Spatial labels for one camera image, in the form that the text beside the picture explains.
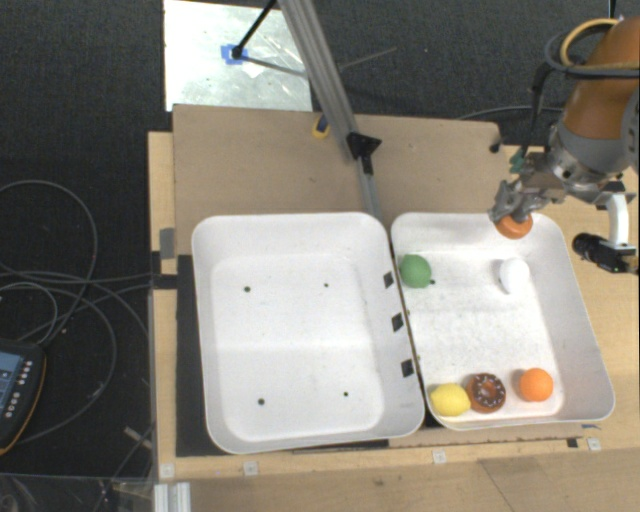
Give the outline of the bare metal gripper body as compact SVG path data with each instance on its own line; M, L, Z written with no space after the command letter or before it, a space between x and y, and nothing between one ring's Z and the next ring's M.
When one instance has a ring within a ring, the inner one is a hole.
M622 193L622 182L580 163L564 149L529 153L518 178L518 192L540 204L573 197L586 204L606 204Z

